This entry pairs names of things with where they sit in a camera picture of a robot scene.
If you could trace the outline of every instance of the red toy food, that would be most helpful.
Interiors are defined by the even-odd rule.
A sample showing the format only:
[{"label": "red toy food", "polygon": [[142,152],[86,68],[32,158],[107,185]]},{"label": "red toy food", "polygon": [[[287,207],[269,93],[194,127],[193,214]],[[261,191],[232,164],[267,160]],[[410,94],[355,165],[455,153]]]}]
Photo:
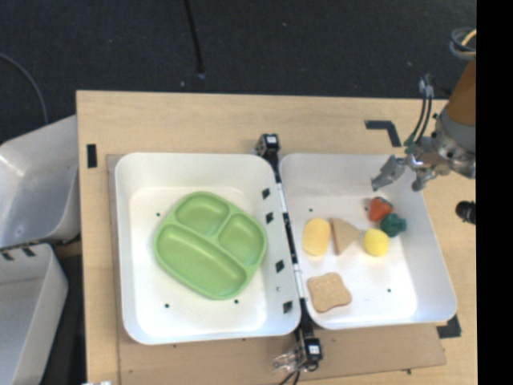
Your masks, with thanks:
[{"label": "red toy food", "polygon": [[394,206],[383,197],[375,197],[370,202],[369,219],[380,221],[394,211]]}]

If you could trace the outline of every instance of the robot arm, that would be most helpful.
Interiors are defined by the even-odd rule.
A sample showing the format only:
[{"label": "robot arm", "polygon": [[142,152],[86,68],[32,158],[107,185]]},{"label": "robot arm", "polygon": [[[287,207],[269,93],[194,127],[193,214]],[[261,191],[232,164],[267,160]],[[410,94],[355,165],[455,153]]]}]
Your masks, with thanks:
[{"label": "robot arm", "polygon": [[[417,127],[405,142],[406,155],[403,158],[391,156],[386,161],[381,173],[371,181],[374,191],[399,178],[406,168],[415,171],[416,180],[412,184],[414,191],[426,187],[428,180],[438,175],[448,175],[451,171],[475,179],[476,54],[470,49],[464,50],[470,40],[469,36],[475,36],[475,30],[466,33],[463,42],[458,43],[453,33],[451,50],[469,63],[438,116],[434,131],[430,136],[424,136],[434,97],[429,78],[425,77],[420,83],[423,94],[422,113]],[[469,204],[473,204],[471,213],[466,211],[464,219],[475,223],[475,204]]]}]

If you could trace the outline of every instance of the lemon toy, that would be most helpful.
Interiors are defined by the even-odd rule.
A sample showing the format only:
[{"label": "lemon toy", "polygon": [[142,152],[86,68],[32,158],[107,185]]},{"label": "lemon toy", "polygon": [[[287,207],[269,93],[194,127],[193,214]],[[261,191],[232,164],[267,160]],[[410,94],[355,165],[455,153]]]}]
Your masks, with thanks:
[{"label": "lemon toy", "polygon": [[382,257],[388,253],[389,237],[380,229],[369,228],[363,237],[365,251],[374,257]]}]

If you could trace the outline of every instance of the green plate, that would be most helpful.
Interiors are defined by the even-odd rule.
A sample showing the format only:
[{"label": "green plate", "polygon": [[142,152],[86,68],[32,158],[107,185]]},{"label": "green plate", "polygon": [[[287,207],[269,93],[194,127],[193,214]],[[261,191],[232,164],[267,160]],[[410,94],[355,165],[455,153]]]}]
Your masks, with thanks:
[{"label": "green plate", "polygon": [[253,217],[210,192],[183,198],[157,229],[158,262],[186,286],[212,299],[239,294],[260,266],[267,236]]}]

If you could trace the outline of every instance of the white tray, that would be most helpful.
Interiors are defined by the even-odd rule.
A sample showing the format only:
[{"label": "white tray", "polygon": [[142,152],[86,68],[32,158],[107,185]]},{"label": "white tray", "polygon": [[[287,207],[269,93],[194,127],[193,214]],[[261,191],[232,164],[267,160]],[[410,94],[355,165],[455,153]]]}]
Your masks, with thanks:
[{"label": "white tray", "polygon": [[[291,154],[281,161],[308,311],[324,328],[442,322],[456,311],[456,297],[422,194],[410,187],[414,173],[408,170],[393,184],[376,193],[372,190],[371,178],[379,174],[388,157]],[[322,259],[303,251],[303,229],[312,217],[338,217],[362,230],[378,228],[365,210],[375,196],[392,202],[395,212],[407,221],[407,231],[390,239],[386,256],[371,257],[359,241],[337,256],[333,238]],[[318,313],[312,307],[306,282],[331,271],[342,276],[353,300],[348,306]]]},{"label": "white tray", "polygon": [[[123,325],[135,341],[193,342],[294,330],[301,310],[277,184],[265,160],[253,155],[134,153],[119,160],[114,175]],[[270,194],[264,199],[267,188]],[[180,198],[196,191],[227,199],[265,227],[267,253],[235,299],[197,294],[165,272],[153,254],[162,218]],[[273,220],[267,223],[269,213]],[[284,268],[277,272],[279,261]],[[292,309],[284,312],[288,302]]]},{"label": "white tray", "polygon": [[41,383],[68,282],[48,244],[0,255],[0,385]]},{"label": "white tray", "polygon": [[80,232],[76,115],[0,147],[0,247]]}]

